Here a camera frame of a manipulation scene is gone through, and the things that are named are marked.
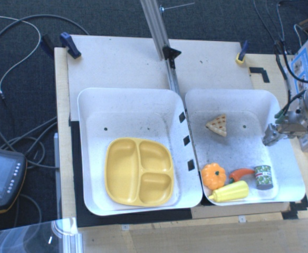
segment yellow plate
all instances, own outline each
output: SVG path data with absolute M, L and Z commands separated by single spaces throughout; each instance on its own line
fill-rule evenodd
M 174 187 L 174 167 L 169 150 L 159 142 L 118 138 L 105 159 L 105 188 L 115 202 L 132 206 L 159 206 Z

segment robotic hand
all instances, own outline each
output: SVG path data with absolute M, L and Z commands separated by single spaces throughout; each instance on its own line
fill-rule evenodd
M 268 125 L 263 137 L 264 145 L 272 146 L 285 137 L 300 138 L 308 134 L 308 89 L 295 96 L 293 100 L 297 98 L 300 99 L 300 103 L 296 111 L 287 111 L 287 106 L 285 111 L 283 109 L 275 116 L 275 124 Z

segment black floor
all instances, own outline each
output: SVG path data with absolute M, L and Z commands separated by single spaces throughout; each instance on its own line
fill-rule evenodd
M 164 12 L 169 38 L 241 43 L 248 40 L 248 53 L 272 54 L 273 43 L 279 38 L 285 40 L 288 53 L 296 52 L 300 44 L 294 25 L 308 19 L 308 0 L 158 2 L 165 8 L 194 3 Z M 256 13 L 254 2 L 263 22 Z M 278 9 L 282 26 L 277 15 L 277 4 L 280 5 Z M 91 35 L 151 37 L 139 0 L 0 0 L 1 16 L 23 18 L 36 14 L 68 18 L 80 24 Z M 42 35 L 47 34 L 55 46 L 61 46 L 59 35 L 62 32 L 84 34 L 74 24 L 56 17 L 34 17 L 29 21 L 39 28 Z M 0 31 L 11 22 L 0 18 Z M 301 30 L 299 35 L 302 42 L 307 39 Z M 8 69 L 35 48 L 37 42 L 37 32 L 27 24 L 15 25 L 0 36 L 0 81 Z M 6 139 L 21 136 L 56 116 L 53 63 L 52 58 L 39 47 L 2 81 L 5 101 L 0 96 L 0 131 Z M 38 130 L 34 136 L 41 134 L 43 129 Z M 54 126 L 41 139 L 46 151 L 42 164 L 47 166 L 54 165 L 53 136 L 56 131 Z M 31 140 L 25 140 L 15 149 L 25 153 L 30 146 Z M 32 150 L 29 159 L 40 159 L 40 147 L 38 144 Z M 22 194 L 38 203 L 42 221 L 56 219 L 54 170 L 40 167 L 29 169 Z M 14 205 L 9 212 L 0 215 L 0 229 L 38 222 L 38 211 L 30 200 L 19 197 L 18 213 L 16 208 L 17 205 Z

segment plastic tray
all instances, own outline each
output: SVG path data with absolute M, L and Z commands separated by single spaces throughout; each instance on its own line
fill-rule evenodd
M 87 88 L 78 96 L 84 202 L 100 216 L 200 203 L 202 185 L 181 97 L 164 89 Z M 154 207 L 125 205 L 108 195 L 104 184 L 107 148 L 118 138 L 141 138 L 164 145 L 174 165 L 174 186 L 167 202 Z
M 271 166 L 274 187 L 258 190 L 254 175 L 244 176 L 249 185 L 248 197 L 220 206 L 259 202 L 299 201 L 305 195 L 305 185 L 289 139 L 266 147 L 264 131 L 274 122 L 280 110 L 276 97 L 264 90 L 196 89 L 186 94 L 186 106 L 200 170 L 217 162 L 229 174 L 239 168 Z M 205 127 L 220 114 L 227 115 L 227 136 L 220 136 Z M 203 186 L 206 196 L 211 190 Z
M 118 138 L 107 148 L 105 188 L 118 203 L 158 206 L 167 202 L 174 187 L 169 150 L 159 142 Z

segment toy can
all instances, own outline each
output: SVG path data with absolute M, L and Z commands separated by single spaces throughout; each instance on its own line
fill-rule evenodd
M 255 167 L 257 189 L 267 190 L 273 188 L 271 167 L 268 165 Z

